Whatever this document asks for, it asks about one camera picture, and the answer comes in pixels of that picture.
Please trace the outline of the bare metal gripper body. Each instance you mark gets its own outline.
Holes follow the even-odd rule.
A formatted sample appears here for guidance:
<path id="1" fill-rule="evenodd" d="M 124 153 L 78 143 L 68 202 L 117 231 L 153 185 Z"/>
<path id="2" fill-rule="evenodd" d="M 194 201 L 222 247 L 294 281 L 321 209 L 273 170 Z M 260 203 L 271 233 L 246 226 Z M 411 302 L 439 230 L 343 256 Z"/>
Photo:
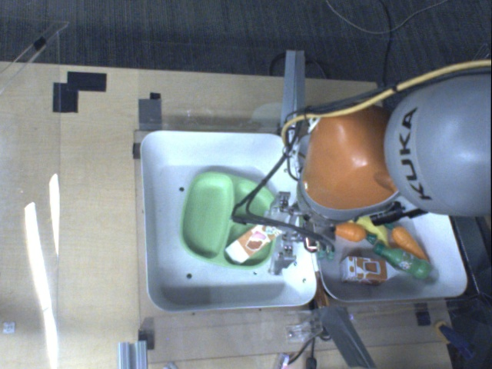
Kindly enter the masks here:
<path id="1" fill-rule="evenodd" d="M 325 251 L 335 252 L 333 239 L 316 232 L 314 227 L 304 219 L 304 213 L 301 212 L 298 204 L 289 205 L 286 208 L 271 206 L 264 213 L 264 216 L 273 220 L 274 224 L 283 231 L 295 232 L 303 238 L 310 238 L 316 241 Z"/>

